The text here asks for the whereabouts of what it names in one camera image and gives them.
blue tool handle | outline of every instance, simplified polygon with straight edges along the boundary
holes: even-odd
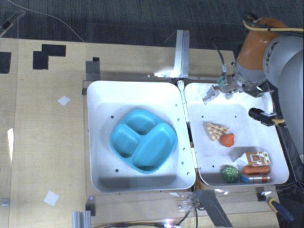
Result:
[[[272,201],[271,204],[273,205],[273,207],[275,207],[278,213],[280,213],[288,223],[294,220],[292,214],[283,205],[279,204],[276,201]]]

brown sausage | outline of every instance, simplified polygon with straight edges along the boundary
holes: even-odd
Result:
[[[247,165],[243,168],[243,172],[249,175],[267,174],[270,172],[270,167],[268,165],[261,165],[261,166]]]

dark background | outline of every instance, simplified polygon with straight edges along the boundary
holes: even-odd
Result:
[[[69,24],[85,42],[174,47],[177,29],[190,31],[191,48],[212,48],[211,37],[243,41],[246,30],[242,13],[250,11],[258,17],[275,17],[290,27],[303,27],[304,0],[11,0],[23,7],[55,16]],[[13,11],[22,11],[6,0],[0,0],[0,24]],[[27,11],[5,37],[80,41],[62,22]],[[233,49],[220,44],[220,49]],[[282,140],[286,156],[298,168],[291,171],[291,184],[303,167],[292,143]],[[280,202],[295,217],[292,224],[281,227],[304,227],[304,194],[291,185],[280,187]]]

blue divided plate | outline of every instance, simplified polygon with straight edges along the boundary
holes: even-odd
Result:
[[[112,150],[142,173],[157,171],[177,144],[176,132],[166,122],[143,109],[123,117],[110,136]]]

table surface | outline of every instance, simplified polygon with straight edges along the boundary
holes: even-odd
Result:
[[[66,56],[49,57],[48,70],[33,70],[33,51],[41,51],[42,44],[66,45]],[[11,71],[0,75],[1,87],[15,89],[15,99],[2,97],[5,102],[1,104],[16,101],[15,108],[7,112],[15,119],[12,166],[5,169],[7,163],[2,159],[0,163],[1,197],[10,196],[10,205],[0,207],[0,226],[71,228],[73,211],[84,211],[87,194],[82,96],[86,61],[99,57],[101,73],[152,75],[174,64],[175,49],[1,38],[0,51],[12,52]],[[227,64],[234,60],[232,52],[222,53]],[[190,75],[196,76],[221,73],[214,50],[190,49],[189,68]],[[71,99],[65,106],[57,102],[64,95]],[[7,131],[9,126],[1,128]],[[10,186],[3,175],[11,178]],[[278,200],[275,187],[268,188],[269,195]],[[44,202],[49,190],[59,195],[55,206]],[[266,202],[257,201],[254,189],[234,192],[241,194],[219,198],[233,227],[279,226],[276,214]],[[101,193],[96,202],[104,208],[92,217],[93,227],[118,221],[180,219],[184,213],[177,212],[171,196],[168,192]],[[193,213],[182,227],[195,227]],[[205,211],[199,211],[199,227],[213,227]]]

